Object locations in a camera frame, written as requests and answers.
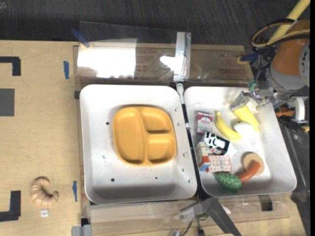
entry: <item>white plastic tray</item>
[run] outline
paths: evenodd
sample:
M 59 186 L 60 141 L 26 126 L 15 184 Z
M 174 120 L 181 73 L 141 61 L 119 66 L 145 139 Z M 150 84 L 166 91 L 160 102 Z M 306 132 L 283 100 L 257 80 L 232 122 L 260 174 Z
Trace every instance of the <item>white plastic tray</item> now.
M 157 107 L 174 125 L 177 152 L 170 162 L 131 166 L 116 155 L 112 122 L 127 106 Z M 178 93 L 163 86 L 89 85 L 80 93 L 85 190 L 96 204 L 166 201 L 197 190 L 184 115 Z
M 194 144 L 201 138 L 196 135 L 197 112 L 214 115 L 216 111 L 219 111 L 225 122 L 233 127 L 239 120 L 230 110 L 230 106 L 241 91 L 247 90 L 247 88 L 191 87 L 185 91 L 184 99 Z M 255 152 L 263 158 L 265 171 L 261 175 L 254 176 L 249 181 L 244 182 L 243 189 L 235 194 L 222 188 L 212 173 L 201 172 L 203 188 L 209 195 L 214 197 L 262 195 L 289 193 L 295 189 L 296 176 L 273 106 L 267 104 L 260 112 L 255 110 L 255 106 L 253 100 L 248 104 L 260 124 L 260 133 L 253 132 L 248 136 L 243 136 L 237 142 L 232 142 L 237 152 L 230 158 L 231 173 L 239 174 L 243 171 L 242 158 L 249 151 Z M 214 124 L 213 133 L 224 138 Z

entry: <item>toy banana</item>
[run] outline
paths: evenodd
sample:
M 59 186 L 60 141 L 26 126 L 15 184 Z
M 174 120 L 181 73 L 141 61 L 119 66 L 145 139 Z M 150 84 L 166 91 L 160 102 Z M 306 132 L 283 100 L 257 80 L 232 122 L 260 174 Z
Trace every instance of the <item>toy banana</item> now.
M 242 138 L 242 136 L 239 133 L 235 132 L 225 123 L 225 121 L 221 117 L 220 112 L 217 112 L 216 126 L 218 130 L 230 140 L 236 141 Z
M 258 129 L 259 123 L 256 120 L 255 116 L 251 113 L 248 106 L 244 106 L 244 107 L 234 110 L 234 114 L 241 121 L 249 123 L 250 125 L 252 125 L 255 131 L 259 132 L 259 129 Z

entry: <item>yellow cable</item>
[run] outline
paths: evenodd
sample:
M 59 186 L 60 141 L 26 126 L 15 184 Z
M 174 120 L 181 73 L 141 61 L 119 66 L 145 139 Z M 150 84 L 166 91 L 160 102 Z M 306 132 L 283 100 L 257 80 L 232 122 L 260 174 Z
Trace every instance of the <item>yellow cable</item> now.
M 290 18 L 293 20 L 297 20 L 303 11 L 310 5 L 311 0 L 299 0 L 296 6 L 292 9 L 292 11 L 289 13 L 289 15 L 286 18 Z M 277 31 L 272 35 L 269 41 L 274 40 L 282 35 L 284 35 L 288 30 L 290 26 L 289 25 L 282 25 L 280 26 Z

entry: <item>croissant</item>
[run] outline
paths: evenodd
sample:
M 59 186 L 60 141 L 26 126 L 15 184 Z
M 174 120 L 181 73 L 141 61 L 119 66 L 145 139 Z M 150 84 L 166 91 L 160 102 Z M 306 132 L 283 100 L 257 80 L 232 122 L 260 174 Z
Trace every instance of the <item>croissant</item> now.
M 31 186 L 31 199 L 33 202 L 42 207 L 53 206 L 59 198 L 59 193 L 55 191 L 53 194 L 47 193 L 45 186 L 49 184 L 46 177 L 37 178 Z

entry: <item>wooden table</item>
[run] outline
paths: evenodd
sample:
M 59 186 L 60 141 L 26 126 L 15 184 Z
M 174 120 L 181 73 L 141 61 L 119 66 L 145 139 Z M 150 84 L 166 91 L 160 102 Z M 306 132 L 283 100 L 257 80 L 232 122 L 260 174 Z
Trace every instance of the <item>wooden table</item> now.
M 66 236 L 80 225 L 82 215 L 80 159 L 73 47 L 77 42 L 0 41 L 0 56 L 21 59 L 21 75 L 12 76 L 12 64 L 0 63 L 0 89 L 15 90 L 13 117 L 0 117 L 0 211 L 8 211 L 10 191 L 21 191 L 19 220 L 0 222 L 0 235 Z M 69 63 L 69 79 L 63 62 Z M 58 202 L 41 217 L 30 197 L 39 176 L 49 178 L 48 192 L 58 191 Z M 78 201 L 72 190 L 77 182 Z M 237 223 L 243 235 L 304 235 L 295 203 L 284 219 Z M 218 235 L 218 226 L 205 227 Z M 169 231 L 136 234 L 168 235 Z M 196 235 L 191 229 L 188 236 Z

